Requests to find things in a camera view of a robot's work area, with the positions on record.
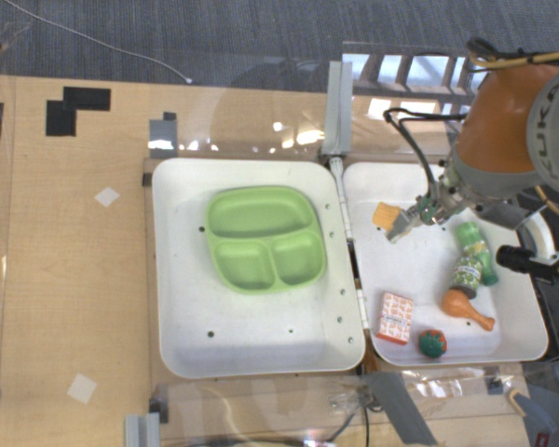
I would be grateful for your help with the thin black and white rod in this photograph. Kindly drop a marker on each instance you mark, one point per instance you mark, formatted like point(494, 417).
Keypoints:
point(344, 205)

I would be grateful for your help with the orange and white carton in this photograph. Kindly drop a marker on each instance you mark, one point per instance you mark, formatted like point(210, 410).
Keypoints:
point(394, 317)

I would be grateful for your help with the orange chicken drumstick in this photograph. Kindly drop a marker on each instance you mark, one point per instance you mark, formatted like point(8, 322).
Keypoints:
point(459, 303)

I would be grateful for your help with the red tomato with green top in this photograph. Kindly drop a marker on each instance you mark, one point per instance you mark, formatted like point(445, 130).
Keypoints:
point(432, 343)

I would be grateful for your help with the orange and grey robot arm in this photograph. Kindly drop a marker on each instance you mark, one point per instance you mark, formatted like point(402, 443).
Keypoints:
point(503, 124)

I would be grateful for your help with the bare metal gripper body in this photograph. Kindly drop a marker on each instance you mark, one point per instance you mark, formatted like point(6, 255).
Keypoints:
point(442, 202)

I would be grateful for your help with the green divided plate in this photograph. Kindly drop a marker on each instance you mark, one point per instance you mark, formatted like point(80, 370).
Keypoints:
point(261, 235)

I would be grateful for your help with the black cylinder on white bracket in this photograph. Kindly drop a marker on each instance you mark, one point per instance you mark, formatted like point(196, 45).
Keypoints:
point(522, 258)

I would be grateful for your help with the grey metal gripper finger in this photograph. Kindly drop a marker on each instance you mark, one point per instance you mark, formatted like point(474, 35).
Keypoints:
point(407, 216)
point(395, 231)

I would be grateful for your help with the green patterned can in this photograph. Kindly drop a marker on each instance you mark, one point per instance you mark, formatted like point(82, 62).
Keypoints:
point(467, 275)

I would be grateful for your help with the white plastic tray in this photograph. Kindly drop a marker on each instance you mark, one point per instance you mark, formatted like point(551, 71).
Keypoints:
point(414, 268)
point(242, 329)

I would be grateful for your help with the green plastic bottle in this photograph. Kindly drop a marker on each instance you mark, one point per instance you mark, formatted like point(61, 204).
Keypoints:
point(473, 238)

